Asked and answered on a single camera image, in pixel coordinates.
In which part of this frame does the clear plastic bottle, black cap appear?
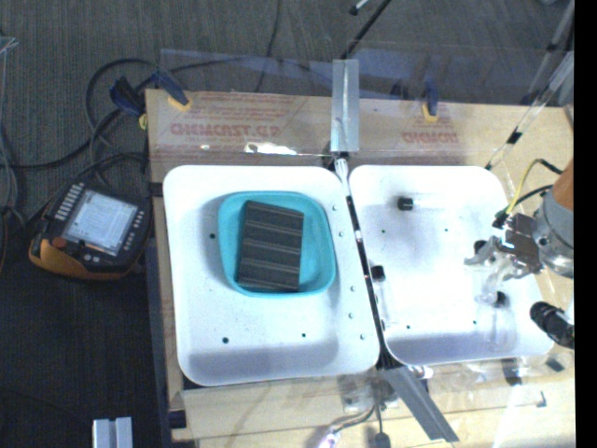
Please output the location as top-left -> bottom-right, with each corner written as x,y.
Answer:
369,264 -> 394,327
396,193 -> 450,213
483,290 -> 517,350

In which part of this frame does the black cylinder on white bracket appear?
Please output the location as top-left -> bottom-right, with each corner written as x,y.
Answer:
529,296 -> 576,350

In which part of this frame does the brown cardboard board, red print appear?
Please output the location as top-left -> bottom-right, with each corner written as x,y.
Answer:
144,89 -> 576,448

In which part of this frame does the white plastic tray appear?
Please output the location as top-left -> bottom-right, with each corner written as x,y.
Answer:
348,163 -> 557,368
161,163 -> 381,387

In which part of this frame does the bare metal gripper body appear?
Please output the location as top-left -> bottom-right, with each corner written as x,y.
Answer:
502,212 -> 576,280

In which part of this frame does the black block with thin wires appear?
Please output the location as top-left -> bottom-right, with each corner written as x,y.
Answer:
370,381 -> 398,411

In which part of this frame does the blue plate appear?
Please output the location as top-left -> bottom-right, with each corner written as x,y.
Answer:
216,189 -> 337,299

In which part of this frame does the dark grey striped block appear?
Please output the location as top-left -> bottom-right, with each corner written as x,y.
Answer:
234,199 -> 306,293

